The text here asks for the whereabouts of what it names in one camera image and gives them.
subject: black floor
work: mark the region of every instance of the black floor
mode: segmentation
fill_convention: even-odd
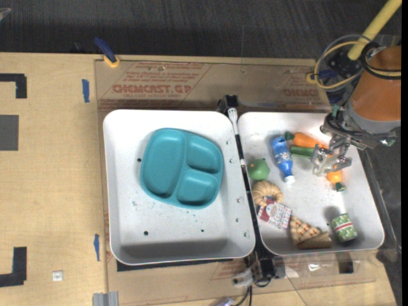
[[[315,58],[334,39],[361,34],[387,0],[0,0],[0,52]],[[402,10],[380,32],[401,37]],[[369,152],[401,246],[401,139]],[[385,261],[402,304],[402,253]]]

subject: teal tray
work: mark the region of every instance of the teal tray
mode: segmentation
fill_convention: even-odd
[[[140,183],[159,201],[200,209],[217,197],[223,170],[222,152],[215,143],[188,131],[163,128],[147,144]]]

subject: soda can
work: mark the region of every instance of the soda can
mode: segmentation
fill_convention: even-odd
[[[356,228],[350,220],[349,214],[341,214],[331,220],[331,226],[336,233],[337,240],[340,243],[349,242],[358,237]]]

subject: wooden table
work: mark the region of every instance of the wooden table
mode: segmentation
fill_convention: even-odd
[[[13,82],[0,82],[0,115],[18,115],[19,125],[18,150],[0,150],[0,274],[11,273],[13,248],[27,247],[24,285],[0,288],[1,306],[92,305],[94,293],[107,293],[108,283],[117,281],[108,276],[104,248],[103,168],[94,68],[100,59],[100,55],[0,53],[0,73],[27,77],[26,99],[15,97]],[[140,56],[126,59],[139,60]],[[214,58],[143,56],[143,60],[213,62]],[[241,62],[234,58],[215,60]],[[83,79],[89,81],[89,103],[84,102]],[[95,235],[99,235],[99,261]],[[370,258],[360,270],[374,280],[299,292],[293,288],[267,294],[258,290],[252,304],[394,305],[383,264]],[[63,280],[54,281],[54,271],[62,271]],[[156,272],[144,270],[143,275]],[[150,294],[156,295],[155,287],[150,288]],[[120,289],[121,301],[127,292]],[[156,304],[171,301],[177,303],[169,305],[180,305],[180,300],[174,299]],[[183,305],[210,305],[214,301]]]

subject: water bottle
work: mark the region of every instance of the water bottle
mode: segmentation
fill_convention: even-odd
[[[270,142],[270,146],[273,150],[273,156],[275,157],[278,168],[283,172],[284,181],[287,184],[295,182],[295,176],[292,174],[292,155],[286,145],[286,140],[283,136],[278,136]]]

